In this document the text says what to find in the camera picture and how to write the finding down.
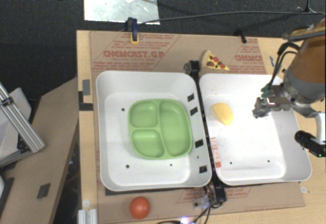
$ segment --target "blue clamp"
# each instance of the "blue clamp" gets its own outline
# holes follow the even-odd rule
[[[128,18],[124,24],[124,31],[132,32],[130,35],[130,41],[132,44],[136,45],[139,43],[137,19]]]

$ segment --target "toy tomato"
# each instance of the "toy tomato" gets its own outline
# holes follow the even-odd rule
[[[129,204],[130,214],[136,219],[145,218],[150,208],[148,200],[144,197],[136,197]]]

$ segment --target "pizza slice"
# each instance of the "pizza slice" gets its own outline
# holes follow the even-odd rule
[[[213,55],[210,50],[206,50],[201,59],[202,67],[207,67],[211,69],[229,70],[229,68],[223,64],[223,62]]]

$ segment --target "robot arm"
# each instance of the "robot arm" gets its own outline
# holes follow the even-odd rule
[[[310,104],[325,98],[325,19],[316,26],[285,35],[288,42],[278,51],[271,81],[262,89],[253,110],[254,117],[267,116],[270,111],[293,109],[306,118],[315,118],[317,137],[299,131],[295,139],[318,157],[325,157],[325,113],[315,111]],[[294,41],[302,40],[301,47]],[[297,50],[280,85],[272,85],[288,47]]]

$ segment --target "green plate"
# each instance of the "green plate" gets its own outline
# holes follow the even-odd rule
[[[184,106],[170,99],[134,103],[128,112],[129,137],[135,152],[146,159],[171,159],[189,153],[193,136]]]

